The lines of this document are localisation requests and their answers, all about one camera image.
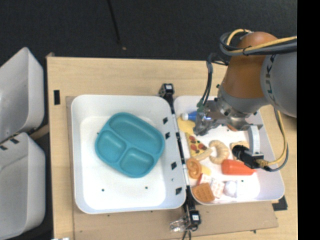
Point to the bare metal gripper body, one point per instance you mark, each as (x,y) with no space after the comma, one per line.
(215,111)

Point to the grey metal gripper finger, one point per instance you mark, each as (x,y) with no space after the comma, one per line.
(200,128)
(213,126)

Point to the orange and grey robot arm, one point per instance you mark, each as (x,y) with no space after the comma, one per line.
(245,71)

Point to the yellow toy cheese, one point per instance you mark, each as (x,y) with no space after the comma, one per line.
(185,125)

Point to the blue and white bottle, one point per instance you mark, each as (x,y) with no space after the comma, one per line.
(190,115)

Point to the toy pizza slice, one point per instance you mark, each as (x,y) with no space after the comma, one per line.
(196,145)

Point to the thin black and white rod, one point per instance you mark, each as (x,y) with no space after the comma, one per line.
(178,137)

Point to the beige toy doughnut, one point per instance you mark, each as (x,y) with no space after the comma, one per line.
(222,150)

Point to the orange toy pretzel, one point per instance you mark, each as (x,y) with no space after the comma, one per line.
(194,169)

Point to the orange toy carrot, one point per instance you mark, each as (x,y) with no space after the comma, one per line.
(235,167)

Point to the white carton with red print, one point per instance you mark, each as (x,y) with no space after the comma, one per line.
(205,179)

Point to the white packet with red print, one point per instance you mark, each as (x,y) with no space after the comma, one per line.
(217,188)

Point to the orange toy waffle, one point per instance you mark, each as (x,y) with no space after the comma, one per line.
(203,192)

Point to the white crumpled ball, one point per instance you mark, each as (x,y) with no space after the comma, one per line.
(230,189)

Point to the blue divided plate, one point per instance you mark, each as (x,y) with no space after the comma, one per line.
(130,144)

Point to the white plastic tray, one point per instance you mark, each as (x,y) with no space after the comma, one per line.
(265,181)
(125,191)

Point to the black cylinder on white bracket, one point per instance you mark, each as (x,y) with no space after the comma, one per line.
(250,156)

